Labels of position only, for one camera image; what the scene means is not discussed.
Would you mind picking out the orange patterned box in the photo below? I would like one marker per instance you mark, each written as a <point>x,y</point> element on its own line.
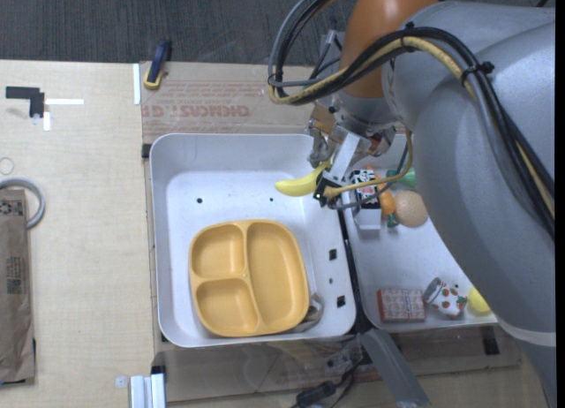
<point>401,304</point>

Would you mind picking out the yellow divided plate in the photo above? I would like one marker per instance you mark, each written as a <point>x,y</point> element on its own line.
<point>249,278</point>

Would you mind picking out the yellow lemon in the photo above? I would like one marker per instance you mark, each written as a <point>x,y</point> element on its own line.
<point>478,301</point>

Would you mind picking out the white strawberry print bottle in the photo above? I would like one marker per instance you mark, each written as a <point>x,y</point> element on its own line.
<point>445,298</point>

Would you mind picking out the beige round bread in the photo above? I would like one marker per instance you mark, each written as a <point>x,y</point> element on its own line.
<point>410,208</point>

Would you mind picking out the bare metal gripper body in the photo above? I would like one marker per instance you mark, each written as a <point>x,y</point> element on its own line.
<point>329,126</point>

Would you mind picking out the orange carrot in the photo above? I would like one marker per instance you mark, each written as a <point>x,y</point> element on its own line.
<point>387,203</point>

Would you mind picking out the green bottle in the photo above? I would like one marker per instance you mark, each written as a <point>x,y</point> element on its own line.
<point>408,178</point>

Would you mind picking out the white plastic tray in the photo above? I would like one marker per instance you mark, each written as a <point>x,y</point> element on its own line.
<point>406,260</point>
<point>229,190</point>

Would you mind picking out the white cow print carton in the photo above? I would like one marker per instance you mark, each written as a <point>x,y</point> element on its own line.
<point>365,185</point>

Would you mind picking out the yellow banana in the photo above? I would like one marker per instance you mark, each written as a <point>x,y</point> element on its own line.
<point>298,185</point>

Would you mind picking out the brown paper packet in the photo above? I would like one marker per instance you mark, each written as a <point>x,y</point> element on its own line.
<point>15,291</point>

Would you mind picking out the brown cardboard board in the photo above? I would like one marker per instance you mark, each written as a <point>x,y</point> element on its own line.
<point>220,101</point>

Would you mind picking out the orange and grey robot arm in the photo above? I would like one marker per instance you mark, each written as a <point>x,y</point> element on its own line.
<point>476,176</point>

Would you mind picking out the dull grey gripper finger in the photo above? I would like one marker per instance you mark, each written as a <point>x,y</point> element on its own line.
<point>314,152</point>
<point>329,150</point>

